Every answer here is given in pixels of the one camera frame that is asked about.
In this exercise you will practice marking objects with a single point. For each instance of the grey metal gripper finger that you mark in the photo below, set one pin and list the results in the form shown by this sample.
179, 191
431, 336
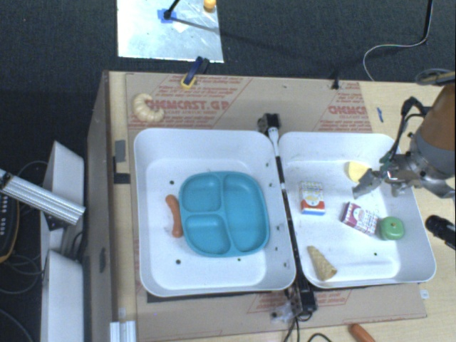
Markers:
367, 184
399, 189

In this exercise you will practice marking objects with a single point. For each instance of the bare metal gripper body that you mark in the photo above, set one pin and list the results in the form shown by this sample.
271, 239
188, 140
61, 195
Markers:
404, 167

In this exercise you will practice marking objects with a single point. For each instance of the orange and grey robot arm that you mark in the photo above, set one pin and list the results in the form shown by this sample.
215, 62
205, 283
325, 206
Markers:
438, 119

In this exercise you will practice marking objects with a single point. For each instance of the yellow cheese slice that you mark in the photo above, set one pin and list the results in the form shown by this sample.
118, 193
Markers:
354, 171

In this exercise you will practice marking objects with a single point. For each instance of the purple and white carton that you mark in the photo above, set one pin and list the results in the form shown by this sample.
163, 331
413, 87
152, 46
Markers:
360, 218

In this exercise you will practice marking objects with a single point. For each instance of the green round doughnut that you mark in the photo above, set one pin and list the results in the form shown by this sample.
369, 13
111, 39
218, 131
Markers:
392, 228

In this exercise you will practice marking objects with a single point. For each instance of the red and white carton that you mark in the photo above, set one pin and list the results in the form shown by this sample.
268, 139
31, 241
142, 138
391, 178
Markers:
312, 198

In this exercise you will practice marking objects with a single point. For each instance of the white plastic tray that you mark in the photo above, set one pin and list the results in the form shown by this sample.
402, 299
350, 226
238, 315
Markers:
199, 148
356, 258

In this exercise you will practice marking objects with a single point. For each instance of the thin black and white rod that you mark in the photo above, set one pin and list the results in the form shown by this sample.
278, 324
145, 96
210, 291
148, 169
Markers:
285, 198

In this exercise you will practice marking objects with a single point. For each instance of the tan ice cream cone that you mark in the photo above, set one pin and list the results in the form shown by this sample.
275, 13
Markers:
322, 264

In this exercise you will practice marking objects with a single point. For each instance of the brown cardboard board red print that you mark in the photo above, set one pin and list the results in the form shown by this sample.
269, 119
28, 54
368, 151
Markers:
303, 98

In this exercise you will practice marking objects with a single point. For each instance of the blue divided plate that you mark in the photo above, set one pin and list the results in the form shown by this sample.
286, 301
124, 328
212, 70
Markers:
242, 208

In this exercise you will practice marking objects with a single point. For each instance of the cream croissant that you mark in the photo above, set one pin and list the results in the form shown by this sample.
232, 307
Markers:
142, 107

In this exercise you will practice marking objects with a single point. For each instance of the yellow round knob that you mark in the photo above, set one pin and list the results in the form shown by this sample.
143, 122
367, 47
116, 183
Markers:
209, 3

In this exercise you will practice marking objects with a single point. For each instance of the black cylinder on white bracket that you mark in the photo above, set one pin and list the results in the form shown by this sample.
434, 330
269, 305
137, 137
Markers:
441, 228

